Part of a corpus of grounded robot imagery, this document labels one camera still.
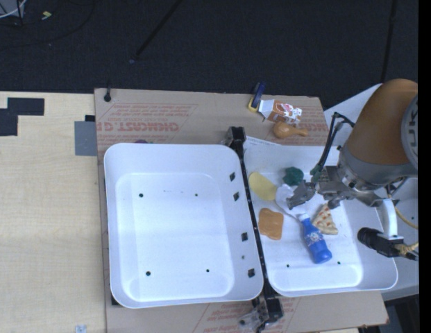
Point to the orange and white carton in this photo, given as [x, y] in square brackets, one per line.
[279, 112]

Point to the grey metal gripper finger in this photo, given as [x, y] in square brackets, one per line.
[305, 189]
[294, 202]

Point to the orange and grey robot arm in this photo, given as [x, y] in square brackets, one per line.
[378, 127]

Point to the green broccoli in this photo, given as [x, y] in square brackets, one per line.
[293, 176]

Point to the brown bread slice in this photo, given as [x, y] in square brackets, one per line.
[270, 223]

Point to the brown chicken drumstick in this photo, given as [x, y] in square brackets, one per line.
[286, 129]

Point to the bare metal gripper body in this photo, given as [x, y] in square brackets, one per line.
[335, 186]

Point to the pizza slice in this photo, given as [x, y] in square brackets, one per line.
[325, 222]

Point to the black cylinder on white bracket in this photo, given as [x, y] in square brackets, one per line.
[378, 241]

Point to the brown cardboard board red print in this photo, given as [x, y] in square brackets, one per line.
[208, 123]

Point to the yellow potato chip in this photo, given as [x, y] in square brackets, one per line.
[262, 186]

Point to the blue bottle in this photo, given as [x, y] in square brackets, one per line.
[315, 241]

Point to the white plastic tray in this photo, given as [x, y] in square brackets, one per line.
[177, 227]
[305, 276]

